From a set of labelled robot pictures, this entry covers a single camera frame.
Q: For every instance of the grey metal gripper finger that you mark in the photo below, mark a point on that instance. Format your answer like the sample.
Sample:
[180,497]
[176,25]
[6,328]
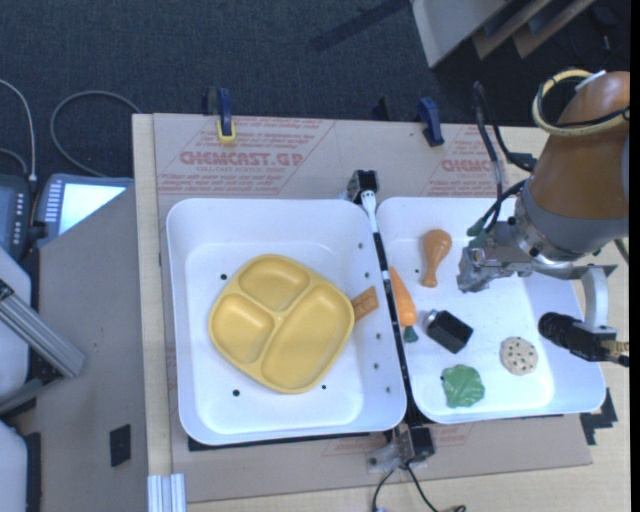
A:
[469,277]
[491,280]

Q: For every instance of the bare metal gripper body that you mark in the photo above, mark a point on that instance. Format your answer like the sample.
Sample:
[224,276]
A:
[505,252]

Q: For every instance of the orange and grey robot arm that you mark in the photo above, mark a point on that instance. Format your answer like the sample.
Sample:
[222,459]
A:
[575,165]

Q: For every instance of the white plastic tray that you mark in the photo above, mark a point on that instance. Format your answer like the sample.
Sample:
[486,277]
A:
[500,320]
[280,220]

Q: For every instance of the orange-brown chicken drumstick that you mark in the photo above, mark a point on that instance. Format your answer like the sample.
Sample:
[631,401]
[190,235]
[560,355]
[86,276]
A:
[435,250]

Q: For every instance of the black box with silver cap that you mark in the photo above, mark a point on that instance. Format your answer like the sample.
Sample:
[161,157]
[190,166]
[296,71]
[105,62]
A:
[450,331]

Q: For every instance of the orange carrot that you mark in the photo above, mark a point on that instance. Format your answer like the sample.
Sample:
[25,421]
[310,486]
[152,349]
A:
[402,300]

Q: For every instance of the beige chocolate chip cookie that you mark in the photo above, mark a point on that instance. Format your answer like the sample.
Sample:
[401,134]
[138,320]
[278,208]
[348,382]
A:
[519,355]

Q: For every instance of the thin black and white rod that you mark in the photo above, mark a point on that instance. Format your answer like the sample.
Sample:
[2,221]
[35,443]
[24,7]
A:
[381,255]

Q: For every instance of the brown waffle biscuit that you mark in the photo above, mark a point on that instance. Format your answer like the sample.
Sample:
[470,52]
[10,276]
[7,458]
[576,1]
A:
[366,302]

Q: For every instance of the green lettuce leaf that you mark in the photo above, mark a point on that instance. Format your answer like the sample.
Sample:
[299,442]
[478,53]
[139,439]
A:
[462,386]

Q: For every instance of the yellow divided plate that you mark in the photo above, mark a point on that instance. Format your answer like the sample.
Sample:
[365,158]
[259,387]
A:
[280,325]

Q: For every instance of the brown cardboard board, red print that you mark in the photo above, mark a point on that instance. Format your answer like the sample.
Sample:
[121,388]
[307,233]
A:
[280,155]

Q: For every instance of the black cylinder on white bracket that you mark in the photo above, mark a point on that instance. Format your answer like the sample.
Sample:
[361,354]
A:
[582,337]

